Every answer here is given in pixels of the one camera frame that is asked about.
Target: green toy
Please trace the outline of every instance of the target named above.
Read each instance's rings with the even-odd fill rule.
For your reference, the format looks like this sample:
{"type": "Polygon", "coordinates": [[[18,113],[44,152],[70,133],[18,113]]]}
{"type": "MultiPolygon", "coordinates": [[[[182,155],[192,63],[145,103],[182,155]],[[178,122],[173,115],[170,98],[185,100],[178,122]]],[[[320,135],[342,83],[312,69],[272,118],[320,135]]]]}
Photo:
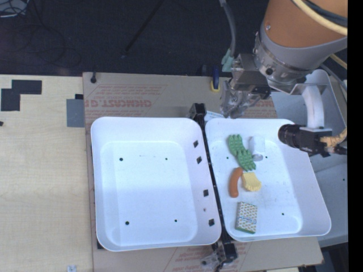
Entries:
{"type": "Polygon", "coordinates": [[[256,164],[252,158],[252,153],[243,146],[242,137],[238,135],[230,135],[228,137],[228,146],[231,153],[236,156],[239,165],[245,171],[256,169],[256,164]]]}

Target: empty white tray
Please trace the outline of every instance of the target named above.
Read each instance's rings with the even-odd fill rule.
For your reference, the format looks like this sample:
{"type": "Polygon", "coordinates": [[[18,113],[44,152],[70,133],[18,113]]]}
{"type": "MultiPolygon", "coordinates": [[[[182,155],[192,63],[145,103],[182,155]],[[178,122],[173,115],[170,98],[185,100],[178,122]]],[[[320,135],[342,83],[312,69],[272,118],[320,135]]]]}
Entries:
{"type": "Polygon", "coordinates": [[[96,234],[110,251],[215,243],[221,223],[203,136],[187,118],[91,127],[96,234]]]}
{"type": "Polygon", "coordinates": [[[284,119],[214,118],[206,124],[210,159],[221,198],[223,218],[228,234],[238,241],[257,241],[287,237],[321,236],[329,232],[331,220],[321,194],[309,156],[278,139],[282,125],[293,124],[284,119]],[[229,196],[228,183],[238,167],[227,139],[240,134],[248,148],[252,136],[265,139],[265,153],[257,161],[255,172],[262,187],[249,192],[239,179],[239,196],[229,196]],[[255,234],[235,229],[237,202],[258,207],[255,234]]]}

